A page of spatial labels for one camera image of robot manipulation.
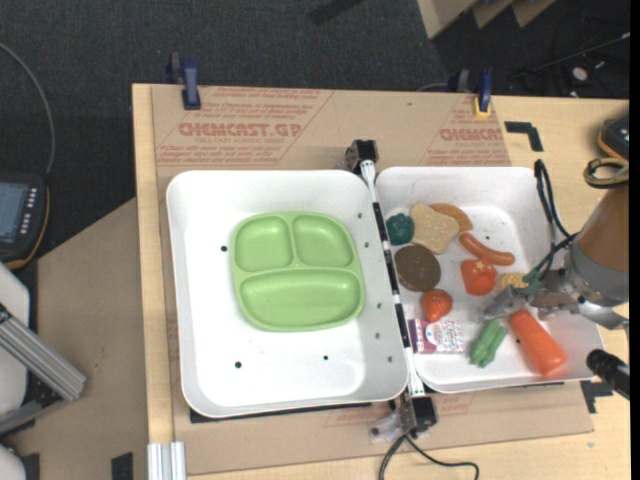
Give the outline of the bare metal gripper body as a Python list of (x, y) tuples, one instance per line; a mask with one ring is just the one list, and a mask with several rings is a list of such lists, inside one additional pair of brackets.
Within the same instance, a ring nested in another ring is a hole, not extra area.
[(606, 329), (627, 329), (629, 320), (615, 308), (629, 300), (629, 275), (614, 269), (551, 271), (525, 300), (532, 307), (555, 306)]

